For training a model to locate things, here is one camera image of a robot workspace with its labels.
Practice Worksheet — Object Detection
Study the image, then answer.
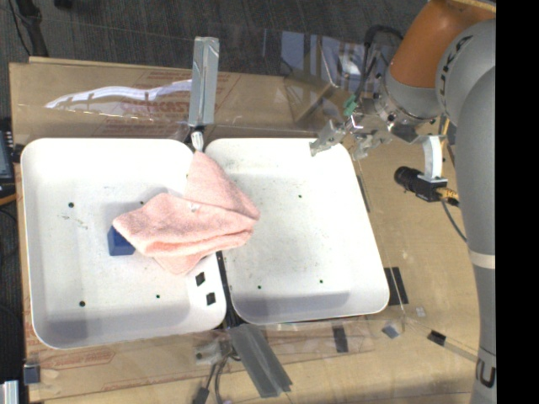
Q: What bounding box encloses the pink towel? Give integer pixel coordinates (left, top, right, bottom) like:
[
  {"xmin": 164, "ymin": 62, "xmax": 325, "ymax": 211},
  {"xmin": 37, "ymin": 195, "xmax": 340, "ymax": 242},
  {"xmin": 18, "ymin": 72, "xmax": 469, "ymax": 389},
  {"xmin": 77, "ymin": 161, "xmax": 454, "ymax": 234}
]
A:
[{"xmin": 111, "ymin": 150, "xmax": 262, "ymax": 277}]

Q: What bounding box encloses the blue cube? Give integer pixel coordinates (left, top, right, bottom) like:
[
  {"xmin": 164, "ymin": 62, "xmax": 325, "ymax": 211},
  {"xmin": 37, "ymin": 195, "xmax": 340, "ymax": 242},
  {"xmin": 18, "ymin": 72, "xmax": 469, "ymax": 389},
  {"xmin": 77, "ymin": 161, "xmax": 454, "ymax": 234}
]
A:
[{"xmin": 106, "ymin": 225, "xmax": 137, "ymax": 258}]

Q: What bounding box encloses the brown cardboard board red print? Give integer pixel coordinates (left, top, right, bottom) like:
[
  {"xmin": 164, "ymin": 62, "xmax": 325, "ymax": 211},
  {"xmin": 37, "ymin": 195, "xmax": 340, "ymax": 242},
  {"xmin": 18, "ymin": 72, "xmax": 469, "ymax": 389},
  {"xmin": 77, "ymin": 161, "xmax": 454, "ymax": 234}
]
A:
[{"xmin": 8, "ymin": 56, "xmax": 481, "ymax": 404}]

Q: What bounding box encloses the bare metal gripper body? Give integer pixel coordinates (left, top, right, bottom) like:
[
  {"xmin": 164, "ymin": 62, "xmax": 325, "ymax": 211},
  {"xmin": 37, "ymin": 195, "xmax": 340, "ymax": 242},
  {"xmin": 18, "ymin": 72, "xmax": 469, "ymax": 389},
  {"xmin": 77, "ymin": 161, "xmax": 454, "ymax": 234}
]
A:
[{"xmin": 345, "ymin": 96, "xmax": 435, "ymax": 143}]

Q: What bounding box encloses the white plastic tray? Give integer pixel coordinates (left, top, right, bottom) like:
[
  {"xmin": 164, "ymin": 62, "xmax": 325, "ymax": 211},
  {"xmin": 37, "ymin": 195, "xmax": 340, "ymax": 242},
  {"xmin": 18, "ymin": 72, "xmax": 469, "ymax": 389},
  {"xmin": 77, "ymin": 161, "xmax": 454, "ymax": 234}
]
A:
[
  {"xmin": 19, "ymin": 136, "xmax": 228, "ymax": 350},
  {"xmin": 203, "ymin": 136, "xmax": 391, "ymax": 327}
]

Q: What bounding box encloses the black cylinder on white bracket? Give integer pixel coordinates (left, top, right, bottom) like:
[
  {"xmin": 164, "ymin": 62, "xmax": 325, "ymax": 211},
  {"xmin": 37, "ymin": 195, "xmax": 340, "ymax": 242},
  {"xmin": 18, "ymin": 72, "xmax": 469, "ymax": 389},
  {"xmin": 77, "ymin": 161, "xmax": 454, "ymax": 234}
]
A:
[{"xmin": 393, "ymin": 135, "xmax": 450, "ymax": 204}]

